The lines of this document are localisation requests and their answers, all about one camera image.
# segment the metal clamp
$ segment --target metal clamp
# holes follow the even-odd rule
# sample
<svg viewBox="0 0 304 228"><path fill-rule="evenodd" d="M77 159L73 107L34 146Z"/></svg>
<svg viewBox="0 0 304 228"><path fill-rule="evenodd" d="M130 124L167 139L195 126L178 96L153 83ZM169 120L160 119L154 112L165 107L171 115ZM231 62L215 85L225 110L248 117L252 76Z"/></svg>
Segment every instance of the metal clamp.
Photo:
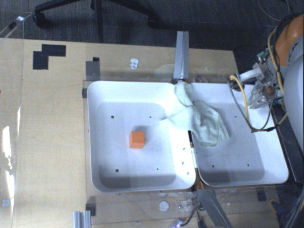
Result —
<svg viewBox="0 0 304 228"><path fill-rule="evenodd" d="M204 206L215 227L232 228L223 208L211 190L198 191L199 202Z"/></svg>
<svg viewBox="0 0 304 228"><path fill-rule="evenodd" d="M73 228L91 228L91 211L74 211Z"/></svg>
<svg viewBox="0 0 304 228"><path fill-rule="evenodd" d="M189 33L178 31L173 80L186 80L189 77Z"/></svg>

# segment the white tray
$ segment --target white tray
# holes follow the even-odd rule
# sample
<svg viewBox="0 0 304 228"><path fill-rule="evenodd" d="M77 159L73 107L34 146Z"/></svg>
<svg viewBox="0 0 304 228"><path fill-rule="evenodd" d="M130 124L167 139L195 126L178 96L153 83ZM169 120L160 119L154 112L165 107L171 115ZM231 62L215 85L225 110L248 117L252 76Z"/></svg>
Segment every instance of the white tray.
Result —
<svg viewBox="0 0 304 228"><path fill-rule="evenodd" d="M237 109L227 84L193 83L193 99L202 100L216 109L228 129L230 138L215 147L200 147L194 139L199 173L210 186L243 186L283 183L288 178L288 168L276 130L251 133ZM249 98L252 85L245 86ZM235 92L242 109L242 94ZM249 109L251 124L264 125L268 107ZM267 127L273 126L272 117Z"/></svg>
<svg viewBox="0 0 304 228"><path fill-rule="evenodd" d="M187 131L159 121L182 105L169 83L97 81L87 91L91 174L102 192L191 187L195 170ZM145 132L142 149L129 148L131 131Z"/></svg>

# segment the chair wheel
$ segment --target chair wheel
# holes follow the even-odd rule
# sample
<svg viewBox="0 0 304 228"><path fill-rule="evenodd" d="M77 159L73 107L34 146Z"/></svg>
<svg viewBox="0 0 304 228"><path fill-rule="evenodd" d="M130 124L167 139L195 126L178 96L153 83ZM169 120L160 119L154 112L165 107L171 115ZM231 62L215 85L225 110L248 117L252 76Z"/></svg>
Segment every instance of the chair wheel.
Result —
<svg viewBox="0 0 304 228"><path fill-rule="evenodd" d="M43 13L34 14L33 21L40 28L43 28L48 24L48 20Z"/></svg>
<svg viewBox="0 0 304 228"><path fill-rule="evenodd" d="M159 26L159 20L156 18L149 17L148 18L148 26L152 29L157 29Z"/></svg>

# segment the yellow cable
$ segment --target yellow cable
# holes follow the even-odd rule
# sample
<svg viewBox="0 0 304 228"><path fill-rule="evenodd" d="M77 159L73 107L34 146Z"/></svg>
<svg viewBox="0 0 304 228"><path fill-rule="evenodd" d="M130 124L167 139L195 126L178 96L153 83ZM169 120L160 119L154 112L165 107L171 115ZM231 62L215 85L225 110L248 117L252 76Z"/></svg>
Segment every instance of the yellow cable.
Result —
<svg viewBox="0 0 304 228"><path fill-rule="evenodd" d="M283 116L283 118L279 121L278 125L281 125L283 121L287 118L287 113Z"/></svg>
<svg viewBox="0 0 304 228"><path fill-rule="evenodd" d="M247 105L247 100L246 100L246 95L245 95L244 88L243 88L241 82L239 81L239 79L235 75L230 75L229 79L236 81L238 87L241 89L241 92L242 92L242 95L243 95L244 104L245 104L246 118L249 121L248 105Z"/></svg>
<svg viewBox="0 0 304 228"><path fill-rule="evenodd" d="M284 95L284 88L283 88L281 74L280 74L280 71L279 71L279 65L276 64L274 53L273 53L271 45L270 45L270 39L274 35L275 31L276 31L276 28L270 33L270 35L268 37L268 40L267 40L267 45L268 45L268 50L269 50L269 54L270 54L270 59L273 62L274 67L275 67L276 78L277 78L280 90L281 90L282 94Z"/></svg>

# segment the wooden table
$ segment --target wooden table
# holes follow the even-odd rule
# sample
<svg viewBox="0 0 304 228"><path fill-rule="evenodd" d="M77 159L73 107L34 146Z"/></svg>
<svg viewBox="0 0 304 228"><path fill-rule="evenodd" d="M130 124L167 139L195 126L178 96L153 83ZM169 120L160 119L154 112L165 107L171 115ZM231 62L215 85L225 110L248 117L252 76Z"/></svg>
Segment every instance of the wooden table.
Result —
<svg viewBox="0 0 304 228"><path fill-rule="evenodd" d="M10 39L11 48L6 47L8 54L16 41ZM42 44L66 45L66 56L49 57L48 70L33 70L33 51L41 51ZM87 202L82 98L86 61L99 57L100 71L105 76L145 78L163 65L174 64L175 48L41 40L24 40L23 45L13 227L72 227L73 211L84 211ZM129 67L131 58L139 59L136 70ZM237 72L237 67L231 51L190 49L189 72L190 80L197 75L216 80ZM120 209L113 216L123 216L124 212L128 214L129 211ZM205 220L212 224L207 216ZM170 222L172 219L160 218L141 224L129 222L93 227L154 228L168 227ZM197 227L197 221L193 219L188 227Z"/></svg>

